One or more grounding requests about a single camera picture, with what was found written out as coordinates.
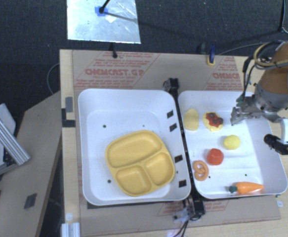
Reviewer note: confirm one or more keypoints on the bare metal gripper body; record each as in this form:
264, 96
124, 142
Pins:
253, 107

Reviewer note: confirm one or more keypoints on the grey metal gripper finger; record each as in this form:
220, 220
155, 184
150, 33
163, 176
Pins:
233, 117
242, 117

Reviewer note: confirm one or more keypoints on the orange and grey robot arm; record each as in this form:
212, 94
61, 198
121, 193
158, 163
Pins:
279, 83

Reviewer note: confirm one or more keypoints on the yellow pizza slice red topping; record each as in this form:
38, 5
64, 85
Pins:
213, 122

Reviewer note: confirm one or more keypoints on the yellow lemon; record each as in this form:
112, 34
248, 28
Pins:
232, 142

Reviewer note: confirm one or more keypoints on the pale yellow potato chip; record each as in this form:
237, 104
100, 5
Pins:
191, 120

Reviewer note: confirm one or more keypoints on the red tomato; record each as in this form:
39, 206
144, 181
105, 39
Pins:
215, 157

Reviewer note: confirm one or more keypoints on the white plastic tray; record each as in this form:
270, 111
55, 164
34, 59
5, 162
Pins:
242, 162
124, 112

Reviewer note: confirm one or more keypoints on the thin black rod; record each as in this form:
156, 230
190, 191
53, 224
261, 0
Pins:
183, 134

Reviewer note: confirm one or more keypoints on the orange pretzel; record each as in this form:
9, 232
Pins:
200, 170

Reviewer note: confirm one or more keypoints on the orange carrot green top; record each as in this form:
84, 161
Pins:
248, 187

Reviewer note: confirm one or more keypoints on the yellow divided plate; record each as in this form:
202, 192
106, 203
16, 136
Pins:
138, 163

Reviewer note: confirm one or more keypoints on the brown cardboard board red print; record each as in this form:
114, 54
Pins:
124, 70

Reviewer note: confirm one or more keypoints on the black cylinder on white bracket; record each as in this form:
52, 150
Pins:
278, 144

